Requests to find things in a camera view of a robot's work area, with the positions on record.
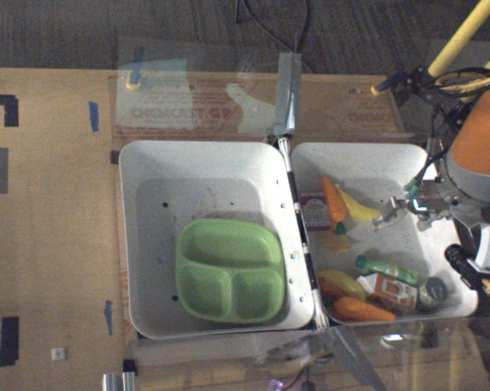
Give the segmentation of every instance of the green divided plate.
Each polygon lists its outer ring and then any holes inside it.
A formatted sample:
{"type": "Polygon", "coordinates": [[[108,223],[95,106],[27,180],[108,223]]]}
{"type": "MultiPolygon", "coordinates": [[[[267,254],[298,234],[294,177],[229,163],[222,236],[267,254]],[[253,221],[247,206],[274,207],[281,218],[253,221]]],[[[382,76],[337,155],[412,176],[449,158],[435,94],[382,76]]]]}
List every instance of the green divided plate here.
{"type": "Polygon", "coordinates": [[[192,315],[225,323],[262,323],[279,313],[285,264],[279,239],[255,223],[202,218],[176,246],[179,300],[192,315]]]}

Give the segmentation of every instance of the black cable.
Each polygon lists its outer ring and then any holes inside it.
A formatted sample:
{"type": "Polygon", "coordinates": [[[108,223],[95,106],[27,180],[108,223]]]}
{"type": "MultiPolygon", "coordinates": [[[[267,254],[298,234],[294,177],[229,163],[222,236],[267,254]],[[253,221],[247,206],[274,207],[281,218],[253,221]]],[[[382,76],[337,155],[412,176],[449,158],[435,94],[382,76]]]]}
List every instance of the black cable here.
{"type": "Polygon", "coordinates": [[[469,68],[461,68],[455,71],[451,72],[446,72],[444,74],[439,75],[438,77],[432,78],[429,80],[423,88],[426,90],[435,90],[439,94],[445,96],[445,97],[450,97],[450,98],[455,98],[455,99],[460,99],[463,97],[470,97],[472,95],[478,95],[482,94],[484,91],[490,90],[490,83],[481,86],[479,88],[476,88],[474,90],[468,90],[468,91],[456,91],[456,90],[445,90],[449,87],[453,86],[460,86],[460,85],[467,85],[470,84],[472,81],[479,79],[479,78],[486,78],[490,77],[490,69],[489,68],[481,68],[481,67],[469,67],[469,68]],[[448,80],[457,80],[457,79],[464,79],[465,80],[462,83],[458,84],[446,84],[445,81],[442,81],[441,84],[436,84],[438,81],[442,80],[442,78],[446,81],[448,80]]]}
{"type": "Polygon", "coordinates": [[[440,108],[440,111],[442,112],[442,117],[444,118],[444,123],[447,123],[448,126],[449,126],[449,129],[451,129],[451,131],[453,132],[453,134],[457,135],[458,134],[458,131],[460,130],[460,128],[457,128],[456,127],[456,123],[457,123],[458,117],[460,116],[460,111],[458,111],[453,116],[452,119],[450,119],[448,117],[448,114],[446,113],[446,111],[443,108],[440,108]]]}
{"type": "Polygon", "coordinates": [[[282,388],[282,391],[286,391],[287,389],[291,389],[294,385],[297,384],[297,381],[299,381],[301,379],[301,376],[302,374],[304,374],[304,371],[308,371],[308,368],[303,368],[298,374],[297,376],[294,378],[294,380],[292,382],[290,382],[289,384],[287,384],[285,387],[282,388]]]}
{"type": "Polygon", "coordinates": [[[442,111],[442,107],[437,104],[433,110],[433,114],[431,115],[430,138],[436,138],[436,136],[437,136],[435,133],[435,119],[437,118],[439,112],[441,112],[441,111],[442,111]]]}
{"type": "Polygon", "coordinates": [[[426,173],[430,165],[436,162],[437,160],[439,160],[440,158],[442,158],[447,151],[448,149],[443,149],[442,151],[438,152],[436,155],[428,156],[428,158],[426,159],[426,163],[424,164],[422,169],[418,172],[418,174],[415,176],[415,183],[417,185],[420,185],[420,183],[422,182],[422,179],[424,178],[424,174],[426,173]]]}
{"type": "Polygon", "coordinates": [[[469,103],[464,103],[460,100],[458,105],[456,105],[449,114],[444,113],[444,119],[454,134],[458,134],[463,121],[467,118],[481,96],[481,94],[478,94],[476,97],[472,98],[469,103]]]}
{"type": "MultiPolygon", "coordinates": [[[[308,18],[309,18],[309,7],[310,4],[308,3],[308,0],[303,0],[304,1],[304,12],[303,12],[303,22],[302,22],[302,27],[301,30],[296,33],[295,35],[295,41],[294,41],[294,47],[291,47],[288,45],[286,42],[281,41],[276,35],[274,35],[270,30],[268,30],[261,20],[254,14],[252,9],[250,8],[250,5],[248,3],[248,0],[241,0],[243,2],[243,7],[246,9],[248,12],[249,16],[252,18],[252,20],[256,23],[256,25],[266,34],[268,35],[273,41],[275,41],[279,46],[282,46],[285,48],[287,51],[298,53],[300,50],[300,46],[302,43],[302,40],[304,39],[304,36],[307,31],[308,27],[308,18]]],[[[308,65],[303,61],[302,65],[308,70],[308,72],[312,73],[312,70],[308,65]]]]}

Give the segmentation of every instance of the wire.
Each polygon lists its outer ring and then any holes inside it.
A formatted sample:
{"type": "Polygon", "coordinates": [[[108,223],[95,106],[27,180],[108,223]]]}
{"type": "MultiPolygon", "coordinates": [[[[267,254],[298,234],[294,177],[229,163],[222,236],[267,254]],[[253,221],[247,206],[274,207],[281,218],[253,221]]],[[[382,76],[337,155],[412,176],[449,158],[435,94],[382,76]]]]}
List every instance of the wire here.
{"type": "MultiPolygon", "coordinates": [[[[295,34],[294,47],[288,45],[286,42],[281,41],[276,35],[274,35],[270,30],[268,30],[263,25],[263,22],[261,22],[261,20],[255,15],[254,11],[252,11],[252,9],[250,8],[248,0],[241,0],[241,1],[243,2],[243,7],[246,9],[249,16],[252,18],[252,20],[273,41],[275,41],[279,46],[285,48],[287,51],[291,51],[296,54],[300,51],[300,46],[302,40],[304,39],[308,27],[308,18],[310,12],[310,4],[308,3],[308,0],[302,0],[304,2],[303,22],[302,22],[301,30],[295,34]]],[[[304,61],[302,62],[302,65],[308,70],[308,72],[312,73],[311,68],[304,61]]]]}
{"type": "Polygon", "coordinates": [[[490,90],[490,69],[462,68],[446,72],[427,82],[424,88],[457,99],[481,94],[490,90]]]}
{"type": "MultiPolygon", "coordinates": [[[[444,119],[444,123],[446,123],[449,126],[449,129],[451,129],[453,134],[455,134],[455,135],[458,134],[459,128],[457,128],[455,126],[455,123],[457,122],[459,116],[461,115],[461,110],[463,109],[463,106],[462,106],[462,108],[458,108],[455,111],[452,110],[450,112],[451,114],[453,114],[453,117],[451,119],[449,118],[446,111],[442,108],[442,106],[437,104],[437,106],[435,106],[435,108],[437,109],[438,112],[440,112],[442,114],[442,118],[444,119]]],[[[431,137],[436,138],[436,133],[432,132],[431,137]]]]}
{"type": "Polygon", "coordinates": [[[435,132],[435,119],[439,115],[439,113],[442,112],[444,113],[444,110],[442,109],[442,106],[437,104],[434,107],[433,114],[431,115],[431,133],[430,133],[430,138],[435,138],[436,137],[436,132],[435,132]]]}
{"type": "Polygon", "coordinates": [[[415,183],[419,185],[422,182],[422,179],[424,178],[424,174],[426,173],[427,169],[430,167],[431,164],[442,158],[448,149],[443,149],[442,151],[438,152],[437,154],[433,156],[428,156],[426,159],[426,163],[422,167],[422,169],[418,172],[418,174],[415,176],[415,183]]]}
{"type": "Polygon", "coordinates": [[[294,385],[297,384],[297,381],[299,381],[302,377],[302,374],[304,374],[304,371],[307,372],[307,375],[308,375],[308,372],[310,371],[310,369],[308,367],[306,368],[303,368],[298,374],[297,376],[294,378],[294,380],[292,380],[292,382],[290,382],[289,384],[287,384],[285,387],[283,387],[282,391],[286,391],[287,389],[291,389],[294,385]]]}

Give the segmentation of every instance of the banana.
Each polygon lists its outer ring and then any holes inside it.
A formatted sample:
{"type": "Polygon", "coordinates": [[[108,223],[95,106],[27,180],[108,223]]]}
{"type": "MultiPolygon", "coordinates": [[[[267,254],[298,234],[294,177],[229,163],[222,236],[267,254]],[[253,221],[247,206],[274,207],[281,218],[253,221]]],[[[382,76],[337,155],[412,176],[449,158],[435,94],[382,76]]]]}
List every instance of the banana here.
{"type": "Polygon", "coordinates": [[[379,209],[374,209],[373,207],[367,207],[357,202],[353,197],[348,195],[346,192],[341,190],[338,184],[335,187],[339,191],[342,199],[346,203],[348,212],[355,220],[361,220],[362,222],[371,222],[372,219],[379,216],[381,211],[379,209]]]}
{"type": "Polygon", "coordinates": [[[341,272],[340,270],[331,268],[322,270],[317,274],[317,278],[325,279],[326,282],[331,283],[349,297],[355,297],[358,300],[366,301],[366,291],[362,288],[362,285],[360,285],[356,279],[353,279],[350,275],[341,272]]]}

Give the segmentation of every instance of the carrot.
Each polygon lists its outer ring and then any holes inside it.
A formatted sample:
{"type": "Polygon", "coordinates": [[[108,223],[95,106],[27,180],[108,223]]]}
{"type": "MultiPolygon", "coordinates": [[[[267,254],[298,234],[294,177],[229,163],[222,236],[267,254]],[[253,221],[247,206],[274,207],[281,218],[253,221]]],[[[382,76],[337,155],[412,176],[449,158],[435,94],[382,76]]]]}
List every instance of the carrot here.
{"type": "Polygon", "coordinates": [[[324,197],[326,197],[326,204],[328,205],[329,219],[332,224],[335,225],[335,233],[344,235],[346,233],[346,227],[344,226],[343,221],[348,214],[346,203],[341,194],[337,191],[337,188],[325,175],[323,175],[322,178],[322,186],[324,197]]]}
{"type": "Polygon", "coordinates": [[[396,316],[353,297],[341,297],[333,303],[333,309],[340,319],[364,322],[394,321],[396,316]]]}

